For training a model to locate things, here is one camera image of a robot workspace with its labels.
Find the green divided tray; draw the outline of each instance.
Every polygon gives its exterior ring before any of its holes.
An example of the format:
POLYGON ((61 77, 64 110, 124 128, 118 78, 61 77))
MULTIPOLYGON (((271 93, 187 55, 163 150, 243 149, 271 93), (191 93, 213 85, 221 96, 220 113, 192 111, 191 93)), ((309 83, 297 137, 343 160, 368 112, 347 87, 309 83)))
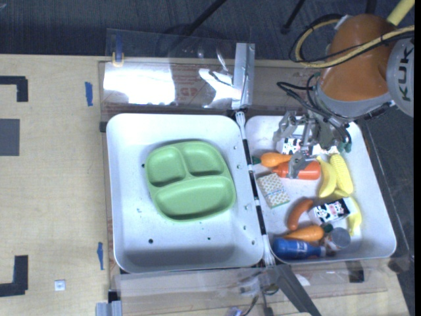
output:
POLYGON ((147 185, 159 213, 172 221, 194 221, 229 209, 235 186, 220 152, 202 141, 153 150, 145 163, 147 185))

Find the toy sausage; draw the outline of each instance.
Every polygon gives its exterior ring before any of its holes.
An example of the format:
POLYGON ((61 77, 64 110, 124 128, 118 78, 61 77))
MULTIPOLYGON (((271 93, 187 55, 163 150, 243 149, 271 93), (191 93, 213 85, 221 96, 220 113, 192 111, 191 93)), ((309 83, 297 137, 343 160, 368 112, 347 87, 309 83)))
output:
POLYGON ((297 230, 298 228, 298 220, 300 219, 300 216, 308 211, 313 206, 313 200, 311 199, 305 199, 298 203, 291 213, 289 214, 288 220, 287 220, 287 227, 290 230, 297 230))

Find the black tape corner marker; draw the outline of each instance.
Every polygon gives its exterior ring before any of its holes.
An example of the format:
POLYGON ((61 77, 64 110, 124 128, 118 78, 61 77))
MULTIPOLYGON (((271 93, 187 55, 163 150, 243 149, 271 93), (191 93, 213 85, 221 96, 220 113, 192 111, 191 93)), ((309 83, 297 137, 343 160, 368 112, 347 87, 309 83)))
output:
POLYGON ((0 84, 16 85, 16 102, 27 102, 28 97, 28 80, 25 76, 0 76, 0 84))
POLYGON ((0 284, 0 297, 24 295, 28 290, 28 256, 14 257, 13 281, 0 284))

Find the toy banana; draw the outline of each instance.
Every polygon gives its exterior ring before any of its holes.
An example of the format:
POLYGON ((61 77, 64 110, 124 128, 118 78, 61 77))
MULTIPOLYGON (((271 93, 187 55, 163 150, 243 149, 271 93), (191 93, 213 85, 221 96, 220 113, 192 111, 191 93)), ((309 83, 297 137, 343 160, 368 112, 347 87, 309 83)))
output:
POLYGON ((336 188, 336 172, 328 162, 321 158, 321 156, 317 156, 316 159, 320 163, 323 174, 323 181, 318 191, 318 197, 326 198, 330 196, 336 188))
POLYGON ((354 191, 354 185, 344 158, 336 153, 330 157, 329 163, 335 169, 337 187, 349 196, 354 191))
POLYGON ((361 210, 360 207, 358 206, 357 201, 350 197, 351 200, 353 201, 354 207, 355 207, 355 213, 349 215, 347 217, 348 220, 348 231, 349 231, 349 235, 353 236, 355 230, 361 225, 362 223, 362 215, 361 215, 361 210))

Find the gray square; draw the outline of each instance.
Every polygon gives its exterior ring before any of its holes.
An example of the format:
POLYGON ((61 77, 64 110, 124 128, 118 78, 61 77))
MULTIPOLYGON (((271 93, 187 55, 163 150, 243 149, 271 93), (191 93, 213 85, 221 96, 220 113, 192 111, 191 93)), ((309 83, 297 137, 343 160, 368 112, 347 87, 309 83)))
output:
POLYGON ((19 155, 20 119, 0 118, 0 156, 19 155))

